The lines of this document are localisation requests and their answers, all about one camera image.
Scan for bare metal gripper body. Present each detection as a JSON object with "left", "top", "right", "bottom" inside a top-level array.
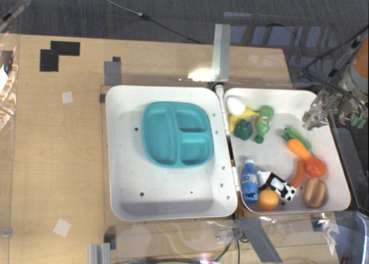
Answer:
[{"left": 314, "top": 89, "right": 350, "bottom": 122}]

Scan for green vegetable stick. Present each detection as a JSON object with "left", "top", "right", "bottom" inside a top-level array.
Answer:
[{"left": 284, "top": 125, "right": 313, "bottom": 152}]

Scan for orange carrot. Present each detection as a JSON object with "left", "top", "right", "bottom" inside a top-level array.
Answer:
[{"left": 281, "top": 131, "right": 314, "bottom": 161}]

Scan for orange pumpkin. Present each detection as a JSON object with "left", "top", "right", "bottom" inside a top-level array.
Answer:
[{"left": 305, "top": 157, "right": 327, "bottom": 179}]

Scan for light green bottle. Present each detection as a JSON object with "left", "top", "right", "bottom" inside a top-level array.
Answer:
[{"left": 253, "top": 105, "right": 276, "bottom": 145}]

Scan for orange sausage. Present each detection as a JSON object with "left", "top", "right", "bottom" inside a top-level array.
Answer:
[{"left": 288, "top": 159, "right": 307, "bottom": 188}]

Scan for white plastic tray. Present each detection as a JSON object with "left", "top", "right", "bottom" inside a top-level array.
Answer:
[
  {"left": 223, "top": 87, "right": 352, "bottom": 216},
  {"left": 105, "top": 85, "right": 239, "bottom": 223}
]

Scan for brown bread bun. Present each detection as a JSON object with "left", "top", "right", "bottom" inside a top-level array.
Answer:
[{"left": 303, "top": 178, "right": 327, "bottom": 209}]

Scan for dark green broccoli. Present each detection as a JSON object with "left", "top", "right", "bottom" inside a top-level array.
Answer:
[{"left": 233, "top": 119, "right": 254, "bottom": 141}]

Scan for black and white carton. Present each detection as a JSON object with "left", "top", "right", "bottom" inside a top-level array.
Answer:
[{"left": 256, "top": 171, "right": 298, "bottom": 206}]

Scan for white egg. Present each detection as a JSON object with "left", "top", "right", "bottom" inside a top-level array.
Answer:
[{"left": 226, "top": 96, "right": 247, "bottom": 116}]

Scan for yellow banana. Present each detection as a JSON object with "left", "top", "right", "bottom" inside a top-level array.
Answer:
[{"left": 228, "top": 107, "right": 261, "bottom": 133}]

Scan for blue bottle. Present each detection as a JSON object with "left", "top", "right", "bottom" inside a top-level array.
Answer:
[{"left": 240, "top": 158, "right": 259, "bottom": 205}]

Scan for orange ball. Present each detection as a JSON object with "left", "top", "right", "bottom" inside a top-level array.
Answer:
[{"left": 257, "top": 188, "right": 280, "bottom": 212}]

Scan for teal divided plate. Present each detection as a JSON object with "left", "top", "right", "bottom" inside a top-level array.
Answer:
[{"left": 141, "top": 101, "right": 214, "bottom": 169}]

